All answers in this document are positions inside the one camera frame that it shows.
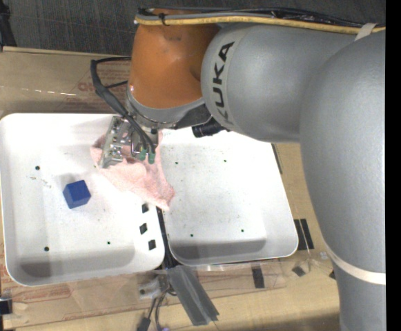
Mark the black cylinder on white bracket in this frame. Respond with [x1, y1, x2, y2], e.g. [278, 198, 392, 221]
[174, 106, 231, 139]

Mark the brown cardboard board red print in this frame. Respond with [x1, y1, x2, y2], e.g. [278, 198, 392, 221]
[0, 46, 341, 331]

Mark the pink cloth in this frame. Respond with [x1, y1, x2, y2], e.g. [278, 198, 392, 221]
[89, 130, 176, 212]

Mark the white plastic tray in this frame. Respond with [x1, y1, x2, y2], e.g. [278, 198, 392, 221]
[157, 126, 300, 267]
[0, 112, 166, 287]

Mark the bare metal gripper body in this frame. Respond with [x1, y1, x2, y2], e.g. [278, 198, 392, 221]
[97, 114, 159, 169]

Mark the blue cube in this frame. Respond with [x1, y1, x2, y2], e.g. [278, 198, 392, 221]
[62, 179, 92, 210]

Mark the grey block with thin wires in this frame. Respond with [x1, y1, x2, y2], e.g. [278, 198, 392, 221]
[137, 274, 170, 300]

